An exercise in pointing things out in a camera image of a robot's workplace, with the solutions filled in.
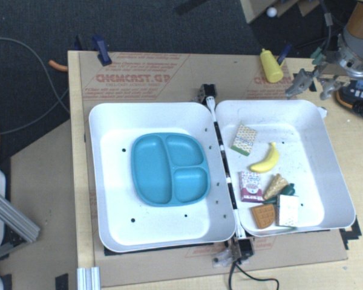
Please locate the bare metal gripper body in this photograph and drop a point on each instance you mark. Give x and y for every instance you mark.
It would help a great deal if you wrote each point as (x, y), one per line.
(349, 66)

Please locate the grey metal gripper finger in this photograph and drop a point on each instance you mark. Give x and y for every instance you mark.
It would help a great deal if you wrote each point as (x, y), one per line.
(329, 90)
(301, 81)

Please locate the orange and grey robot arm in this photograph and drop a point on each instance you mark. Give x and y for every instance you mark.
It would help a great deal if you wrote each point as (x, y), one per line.
(358, 20)

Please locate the yellow squeeze bottle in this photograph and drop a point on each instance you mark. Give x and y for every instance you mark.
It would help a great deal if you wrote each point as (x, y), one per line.
(271, 66)

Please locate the white ball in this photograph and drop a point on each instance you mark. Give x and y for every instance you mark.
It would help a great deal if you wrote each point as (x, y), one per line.
(271, 11)

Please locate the green and white carton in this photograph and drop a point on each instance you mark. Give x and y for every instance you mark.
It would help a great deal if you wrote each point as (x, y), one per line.
(244, 139)

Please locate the white plastic tray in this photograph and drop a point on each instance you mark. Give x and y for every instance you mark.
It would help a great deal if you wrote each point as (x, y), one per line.
(308, 168)
(157, 222)

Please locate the yellow banana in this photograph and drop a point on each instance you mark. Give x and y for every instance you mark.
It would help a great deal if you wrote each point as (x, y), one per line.
(270, 161)

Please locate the thin black and white rod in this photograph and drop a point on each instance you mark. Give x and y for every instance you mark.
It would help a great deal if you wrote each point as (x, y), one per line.
(221, 145)

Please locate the dark green bottle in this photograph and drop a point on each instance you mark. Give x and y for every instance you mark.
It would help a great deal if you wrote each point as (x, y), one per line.
(289, 190)

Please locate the beige waffle cone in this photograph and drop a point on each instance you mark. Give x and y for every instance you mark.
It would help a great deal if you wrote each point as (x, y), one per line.
(274, 187)

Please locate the pink and white carton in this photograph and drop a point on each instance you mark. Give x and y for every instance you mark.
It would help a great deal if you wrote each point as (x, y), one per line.
(250, 187)

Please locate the brown cardboard board red print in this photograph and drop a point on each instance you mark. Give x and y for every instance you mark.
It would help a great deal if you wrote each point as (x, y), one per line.
(175, 71)

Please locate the orange waffle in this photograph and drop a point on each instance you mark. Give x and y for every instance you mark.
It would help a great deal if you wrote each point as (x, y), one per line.
(263, 217)

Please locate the blue divided plate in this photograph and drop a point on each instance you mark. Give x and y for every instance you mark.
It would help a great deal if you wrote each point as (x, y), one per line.
(151, 168)

